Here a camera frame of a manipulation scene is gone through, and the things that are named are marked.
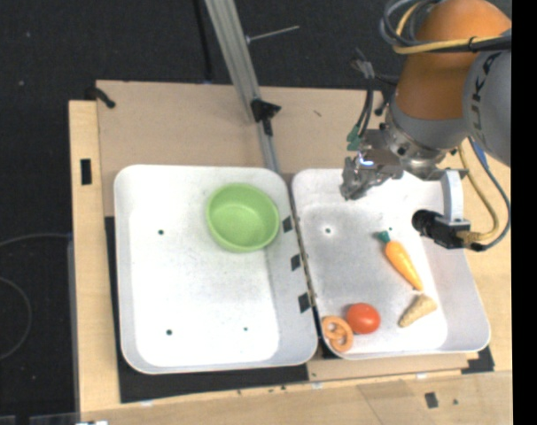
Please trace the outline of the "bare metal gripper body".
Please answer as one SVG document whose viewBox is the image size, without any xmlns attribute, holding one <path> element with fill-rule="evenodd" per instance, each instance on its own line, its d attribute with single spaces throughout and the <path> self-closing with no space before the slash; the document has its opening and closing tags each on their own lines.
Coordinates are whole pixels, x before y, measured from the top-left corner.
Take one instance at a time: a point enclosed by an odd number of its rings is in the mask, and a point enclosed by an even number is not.
<svg viewBox="0 0 537 425">
<path fill-rule="evenodd" d="M 359 170 L 374 166 L 400 166 L 403 173 L 424 181 L 437 181 L 444 174 L 439 163 L 447 152 L 417 143 L 394 124 L 382 123 L 379 128 L 368 128 L 355 142 L 356 153 L 352 158 Z"/>
</svg>

